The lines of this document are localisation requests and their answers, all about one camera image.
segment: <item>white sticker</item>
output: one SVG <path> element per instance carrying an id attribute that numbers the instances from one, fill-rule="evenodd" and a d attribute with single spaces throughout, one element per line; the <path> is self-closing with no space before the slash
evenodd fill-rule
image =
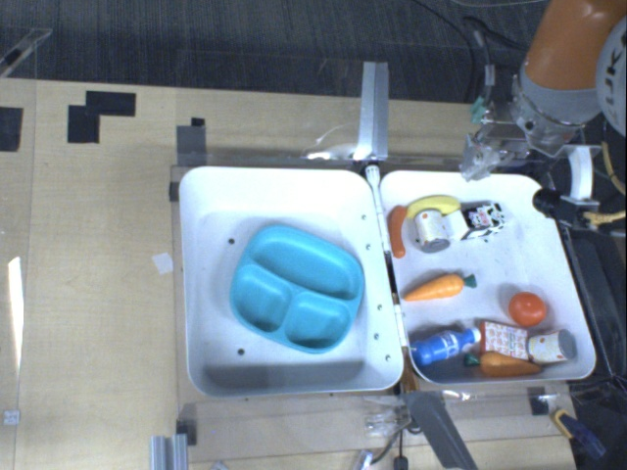
<path id="1" fill-rule="evenodd" d="M 4 411 L 4 424 L 7 426 L 17 426 L 20 424 L 20 411 L 11 409 Z"/>
<path id="2" fill-rule="evenodd" d="M 174 271 L 174 263 L 168 253 L 161 253 L 153 256 L 153 263 L 159 270 L 160 275 L 172 273 Z"/>

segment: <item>blue plate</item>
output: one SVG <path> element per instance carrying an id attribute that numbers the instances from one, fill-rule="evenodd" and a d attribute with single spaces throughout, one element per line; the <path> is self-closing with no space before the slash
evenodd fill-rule
<path id="1" fill-rule="evenodd" d="M 360 263 L 303 230 L 260 230 L 239 261 L 230 292 L 237 319 L 287 347 L 328 352 L 346 337 L 363 296 Z"/>

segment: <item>table surface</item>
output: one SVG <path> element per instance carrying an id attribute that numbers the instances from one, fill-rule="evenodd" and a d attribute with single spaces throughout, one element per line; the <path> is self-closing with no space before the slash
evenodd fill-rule
<path id="1" fill-rule="evenodd" d="M 84 105 L 87 90 L 135 93 L 136 114 L 100 117 L 99 144 L 69 144 L 68 106 Z M 360 101 L 11 79 L 0 106 L 24 109 L 21 149 L 0 153 L 2 174 L 18 178 L 0 192 L 0 251 L 20 256 L 25 276 L 21 367 L 0 383 L 2 408 L 21 418 L 0 427 L 0 467 L 148 468 L 151 436 L 172 435 L 183 407 L 174 277 L 153 260 L 172 255 L 176 127 L 204 118 L 212 149 L 298 157 L 356 137 Z M 458 157 L 474 130 L 467 108 L 392 101 L 391 151 Z M 0 332 L 4 370 L 9 325 Z M 548 392 L 572 412 L 567 387 Z M 190 448 L 193 469 L 215 459 L 230 470 L 347 469 L 359 448 L 385 442 L 364 434 L 367 408 L 355 396 L 197 401 L 211 430 Z M 524 389 L 454 400 L 450 411 L 480 468 L 575 468 L 568 440 L 532 416 Z M 412 467 L 440 468 L 423 436 L 405 442 Z"/>

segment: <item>orange sausage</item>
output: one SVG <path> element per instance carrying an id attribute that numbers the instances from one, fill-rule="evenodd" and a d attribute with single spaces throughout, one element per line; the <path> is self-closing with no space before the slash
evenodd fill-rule
<path id="1" fill-rule="evenodd" d="M 408 208 L 404 206 L 396 206 L 388 215 L 388 232 L 390 232 L 390 244 L 392 245 L 392 254 L 394 258 L 402 258 L 405 255 L 405 246 L 403 245 L 403 237 L 401 229 L 403 221 L 408 215 Z"/>

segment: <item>yellow cable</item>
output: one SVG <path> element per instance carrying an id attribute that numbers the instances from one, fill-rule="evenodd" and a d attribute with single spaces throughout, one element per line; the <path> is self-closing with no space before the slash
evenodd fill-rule
<path id="1" fill-rule="evenodd" d="M 601 143 L 601 148 L 603 150 L 603 163 L 605 164 L 607 177 L 609 177 L 612 184 L 616 187 L 620 194 L 625 195 L 625 183 L 618 179 L 618 176 L 614 173 L 614 166 L 611 164 L 611 158 L 609 157 L 609 146 L 607 146 L 605 141 Z"/>
<path id="2" fill-rule="evenodd" d="M 624 219 L 625 211 L 614 212 L 611 214 L 587 211 L 584 212 L 584 217 L 588 219 L 590 224 L 593 226 L 599 226 L 601 224 L 613 223 L 614 221 L 618 221 L 618 219 Z"/>

